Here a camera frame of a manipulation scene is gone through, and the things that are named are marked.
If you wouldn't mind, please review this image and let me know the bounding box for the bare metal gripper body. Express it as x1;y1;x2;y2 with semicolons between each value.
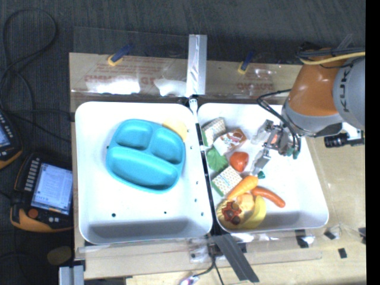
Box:
268;127;294;157

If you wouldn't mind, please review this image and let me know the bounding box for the red tomato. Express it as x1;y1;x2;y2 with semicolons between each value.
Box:
229;151;250;173

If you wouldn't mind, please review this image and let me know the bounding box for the orange carrot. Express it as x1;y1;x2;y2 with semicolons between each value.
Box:
226;170;266;202

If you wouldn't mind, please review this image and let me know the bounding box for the orange sausage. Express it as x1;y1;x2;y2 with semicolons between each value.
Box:
250;186;287;209

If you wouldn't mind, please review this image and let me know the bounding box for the white and orange carton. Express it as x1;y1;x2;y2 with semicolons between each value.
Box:
213;128;248;157

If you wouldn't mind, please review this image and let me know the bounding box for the yellow and green carton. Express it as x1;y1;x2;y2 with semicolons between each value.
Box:
211;166;243;197
201;117;227;148

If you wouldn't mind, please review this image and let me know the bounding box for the pale orange bread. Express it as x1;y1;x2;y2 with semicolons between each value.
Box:
236;192;257;213

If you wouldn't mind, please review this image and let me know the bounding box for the green lettuce leaf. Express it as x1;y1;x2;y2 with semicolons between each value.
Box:
205;146;230;172

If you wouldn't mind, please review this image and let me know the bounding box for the white plastic tray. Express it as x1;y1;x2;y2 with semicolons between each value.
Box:
197;102;330;235
74;100;214;245

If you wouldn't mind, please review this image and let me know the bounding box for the yellow banana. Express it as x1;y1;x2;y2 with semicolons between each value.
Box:
236;194;267;230

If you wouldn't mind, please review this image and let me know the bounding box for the thin black and white rod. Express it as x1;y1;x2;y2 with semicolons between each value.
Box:
188;97;221;238

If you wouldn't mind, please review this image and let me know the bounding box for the yellow pizza slice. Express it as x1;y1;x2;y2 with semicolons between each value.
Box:
216;198;248;230

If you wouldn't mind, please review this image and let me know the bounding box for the yellow round slice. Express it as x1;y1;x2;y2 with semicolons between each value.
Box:
161;118;189;143

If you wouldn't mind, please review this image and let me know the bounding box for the blue divided plate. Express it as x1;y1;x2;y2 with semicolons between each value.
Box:
104;118;187;195

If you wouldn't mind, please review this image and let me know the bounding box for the brown cardboard board red print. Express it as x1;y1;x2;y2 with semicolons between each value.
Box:
68;52;342;280

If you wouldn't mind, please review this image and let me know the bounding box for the black cylinder on white bracket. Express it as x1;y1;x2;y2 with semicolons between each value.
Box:
324;122;366;148

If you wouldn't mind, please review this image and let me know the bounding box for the black block with thin wires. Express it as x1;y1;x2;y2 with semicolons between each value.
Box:
207;242;222;257

